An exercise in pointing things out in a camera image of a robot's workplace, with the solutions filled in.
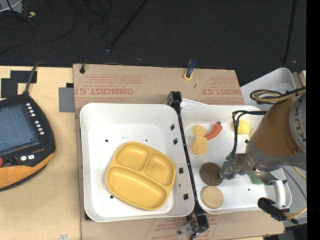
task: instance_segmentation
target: white cable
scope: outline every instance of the white cable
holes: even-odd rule
[[[21,3],[23,0],[19,0],[18,2],[16,2],[14,5],[11,5],[11,7],[13,8],[13,7],[15,7],[15,6],[17,6],[19,3]],[[4,9],[1,9],[0,10],[0,13],[1,12],[4,12],[4,11],[6,11],[6,10],[10,10],[10,7],[8,7],[8,8],[4,8]]]

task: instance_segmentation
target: display screen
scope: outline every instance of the display screen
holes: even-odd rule
[[[22,104],[0,108],[0,156],[40,144]]]

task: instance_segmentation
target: white tray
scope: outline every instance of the white tray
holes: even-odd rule
[[[222,191],[224,202],[217,209],[211,209],[205,206],[201,200],[201,190],[207,186],[200,177],[200,168],[204,163],[213,162],[223,166],[226,156],[232,151],[234,146],[234,128],[232,120],[232,112],[237,110],[256,111],[254,106],[239,105],[187,105],[181,110],[181,119],[183,122],[185,141],[192,167],[195,188],[198,196],[199,205],[210,214],[222,214],[241,211],[259,210],[258,199],[266,197],[276,200],[275,188],[272,185],[253,184],[248,175],[237,175],[231,180],[223,180],[217,187]],[[238,135],[237,153],[244,153],[246,150],[245,140],[249,140],[258,127],[262,116],[259,115],[243,115],[241,119],[246,120],[250,125],[249,134]],[[201,125],[207,132],[216,122],[221,122],[223,127],[218,136],[207,141],[207,152],[202,155],[193,153],[191,145],[195,139],[193,135],[193,126]],[[272,174],[278,179],[285,179],[282,169],[278,169]],[[288,184],[284,185],[285,204],[291,203],[291,193]]]
[[[80,125],[84,208],[92,220],[183,217],[193,211],[195,199],[179,120],[172,107],[164,104],[91,103],[82,108]],[[157,210],[143,210],[111,198],[105,175],[116,151],[127,142],[148,145],[167,155],[175,164],[173,188],[165,204]]]

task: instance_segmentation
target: black fabric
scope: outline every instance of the black fabric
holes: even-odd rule
[[[74,63],[235,70],[240,85],[278,69],[306,70],[307,0],[23,0],[0,12],[0,65]]]

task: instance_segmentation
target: yellow plate compartment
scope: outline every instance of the yellow plate compartment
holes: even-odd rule
[[[172,160],[139,142],[127,142],[115,153],[105,175],[109,191],[132,206],[153,211],[167,201],[176,178]]]

